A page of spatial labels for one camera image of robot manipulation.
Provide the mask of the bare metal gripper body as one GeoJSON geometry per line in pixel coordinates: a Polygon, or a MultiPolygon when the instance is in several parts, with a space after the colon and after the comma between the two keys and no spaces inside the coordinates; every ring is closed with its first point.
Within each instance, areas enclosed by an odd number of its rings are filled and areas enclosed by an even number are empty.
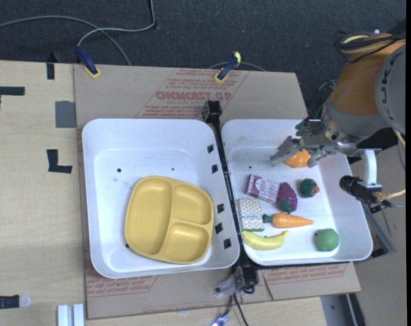
{"type": "Polygon", "coordinates": [[[313,152],[352,155],[358,139],[341,130],[330,120],[304,120],[300,124],[300,146],[313,152]]]}

